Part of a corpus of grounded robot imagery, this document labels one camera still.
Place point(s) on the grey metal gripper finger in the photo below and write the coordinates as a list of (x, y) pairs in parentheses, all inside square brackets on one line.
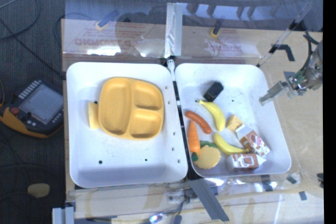
[(294, 93), (275, 91)]

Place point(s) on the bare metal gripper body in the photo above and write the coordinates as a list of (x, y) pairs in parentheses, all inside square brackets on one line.
[(309, 76)]

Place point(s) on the white plastic tray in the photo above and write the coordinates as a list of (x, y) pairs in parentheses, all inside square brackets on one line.
[(118, 160), (246, 86)]

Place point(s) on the brown cardboard board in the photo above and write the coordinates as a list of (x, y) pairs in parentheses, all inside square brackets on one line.
[(302, 136)]

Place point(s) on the yellow cheese wedge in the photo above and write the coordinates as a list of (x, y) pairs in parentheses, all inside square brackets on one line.
[(234, 122)]

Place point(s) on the white and brown carton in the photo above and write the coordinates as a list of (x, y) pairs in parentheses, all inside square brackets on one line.
[(253, 140), (244, 162)]

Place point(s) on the small black box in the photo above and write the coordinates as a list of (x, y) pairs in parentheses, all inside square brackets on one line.
[(213, 91)]

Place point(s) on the yellow banana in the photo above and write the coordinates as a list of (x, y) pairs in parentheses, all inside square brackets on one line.
[(217, 114), (225, 146)]

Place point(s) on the orange sausage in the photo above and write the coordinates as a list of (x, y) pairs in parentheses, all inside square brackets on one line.
[(198, 120)]

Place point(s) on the green leafy toy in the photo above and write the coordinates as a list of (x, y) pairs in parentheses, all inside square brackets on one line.
[(208, 143)]

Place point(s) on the orange carrot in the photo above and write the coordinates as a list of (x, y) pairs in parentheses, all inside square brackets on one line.
[(193, 139)]

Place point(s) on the round yellow biscuit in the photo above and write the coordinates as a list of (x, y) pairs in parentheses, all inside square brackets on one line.
[(207, 157)]

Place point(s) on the yellow divided plate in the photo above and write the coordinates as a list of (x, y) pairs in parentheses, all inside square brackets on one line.
[(115, 107)]

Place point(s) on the pale yellow round object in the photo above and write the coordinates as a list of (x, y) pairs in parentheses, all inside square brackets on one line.
[(38, 189)]

